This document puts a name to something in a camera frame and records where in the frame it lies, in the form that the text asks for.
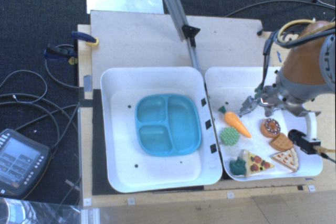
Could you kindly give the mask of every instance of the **white tray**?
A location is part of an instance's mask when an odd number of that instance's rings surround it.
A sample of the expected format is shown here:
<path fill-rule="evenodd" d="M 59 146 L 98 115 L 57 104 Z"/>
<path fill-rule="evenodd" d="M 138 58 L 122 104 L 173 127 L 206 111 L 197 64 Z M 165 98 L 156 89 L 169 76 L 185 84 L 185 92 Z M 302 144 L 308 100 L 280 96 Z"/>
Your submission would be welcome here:
<path fill-rule="evenodd" d="M 119 192 L 210 185 L 223 172 L 202 75 L 191 67 L 112 68 L 101 76 L 108 180 Z M 156 157 L 140 146 L 135 107 L 145 96 L 177 93 L 189 97 L 198 111 L 202 141 L 192 154 Z"/>
<path fill-rule="evenodd" d="M 275 70 L 276 68 L 269 68 L 265 85 L 275 83 Z M 224 105 L 227 111 L 237 112 L 245 99 L 249 95 L 254 95 L 254 89 L 261 83 L 262 73 L 262 68 L 258 67 L 212 67 L 207 70 L 205 80 L 219 142 L 221 142 L 219 134 L 228 125 L 224 121 L 223 114 L 218 109 Z M 264 137 L 260 132 L 260 124 L 265 118 L 264 109 L 259 106 L 241 118 L 245 127 L 250 131 L 252 138 L 241 135 L 238 142 L 233 146 L 220 144 L 224 168 L 231 178 L 238 181 L 249 181 L 281 177 L 303 177 L 315 176 L 322 171 L 321 157 L 318 155 L 307 155 L 297 146 L 295 146 L 295 149 L 298 153 L 300 164 L 297 172 L 293 173 L 281 164 L 272 161 L 271 155 L 278 151 L 269 145 L 271 138 Z M 307 130 L 305 118 L 295 117 L 288 111 L 276 111 L 271 118 L 279 122 L 281 132 L 286 135 L 292 129 L 302 132 L 306 132 Z M 236 160 L 237 156 L 241 156 L 243 149 L 247 149 L 272 162 L 275 168 L 248 177 L 233 175 L 229 169 L 229 162 Z"/>

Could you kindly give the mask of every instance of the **device screen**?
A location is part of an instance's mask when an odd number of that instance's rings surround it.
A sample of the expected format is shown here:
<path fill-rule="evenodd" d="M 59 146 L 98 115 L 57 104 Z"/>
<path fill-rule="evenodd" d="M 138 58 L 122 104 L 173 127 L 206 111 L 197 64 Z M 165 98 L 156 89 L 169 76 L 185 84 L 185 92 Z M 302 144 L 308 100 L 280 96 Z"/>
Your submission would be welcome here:
<path fill-rule="evenodd" d="M 18 188 L 40 154 L 15 138 L 9 138 L 0 151 L 0 181 Z"/>

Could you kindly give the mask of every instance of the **orange carrot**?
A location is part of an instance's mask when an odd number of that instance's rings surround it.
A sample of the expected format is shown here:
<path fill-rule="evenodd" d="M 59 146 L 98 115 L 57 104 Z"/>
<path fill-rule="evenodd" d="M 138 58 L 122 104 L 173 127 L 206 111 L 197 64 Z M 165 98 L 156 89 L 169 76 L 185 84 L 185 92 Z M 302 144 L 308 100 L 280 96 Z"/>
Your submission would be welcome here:
<path fill-rule="evenodd" d="M 250 132 L 246 129 L 246 127 L 243 125 L 243 123 L 241 122 L 241 120 L 238 118 L 238 116 L 232 112 L 232 111 L 227 111 L 224 114 L 224 119 L 226 121 L 227 124 L 229 124 L 230 126 L 236 128 L 236 130 L 241 133 L 242 135 L 251 138 L 251 134 Z"/>

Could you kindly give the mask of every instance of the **robotic hand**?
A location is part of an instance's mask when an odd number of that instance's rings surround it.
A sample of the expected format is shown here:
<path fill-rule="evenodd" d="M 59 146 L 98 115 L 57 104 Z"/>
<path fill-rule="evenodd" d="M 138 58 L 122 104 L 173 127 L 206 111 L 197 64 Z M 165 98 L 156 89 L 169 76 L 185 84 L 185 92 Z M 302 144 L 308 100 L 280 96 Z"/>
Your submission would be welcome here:
<path fill-rule="evenodd" d="M 296 40 L 283 42 L 281 36 L 289 27 L 308 24 Z M 272 43 L 290 49 L 288 56 L 277 72 L 276 81 L 271 86 L 264 86 Z M 313 22 L 297 20 L 271 33 L 264 46 L 263 80 L 256 88 L 255 96 L 249 96 L 239 110 L 243 116 L 258 105 L 264 107 L 265 116 L 270 117 L 275 110 L 286 109 L 295 116 L 305 116 L 311 120 L 311 113 L 303 104 L 320 94 L 335 93 L 335 22 Z M 288 137 L 307 154 L 321 152 L 320 140 L 316 134 L 305 135 L 296 130 Z"/>

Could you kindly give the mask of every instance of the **toy carrot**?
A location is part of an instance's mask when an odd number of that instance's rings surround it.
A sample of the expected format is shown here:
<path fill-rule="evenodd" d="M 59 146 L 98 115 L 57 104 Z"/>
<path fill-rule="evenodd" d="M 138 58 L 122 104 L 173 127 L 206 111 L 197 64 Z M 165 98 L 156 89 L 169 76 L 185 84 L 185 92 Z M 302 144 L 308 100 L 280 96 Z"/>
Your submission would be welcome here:
<path fill-rule="evenodd" d="M 224 119 L 227 124 L 229 124 L 231 127 L 234 127 L 239 133 L 242 135 L 251 138 L 250 132 L 246 129 L 246 127 L 243 125 L 239 117 L 232 111 L 226 111 L 224 106 L 222 106 L 219 111 L 224 113 Z"/>

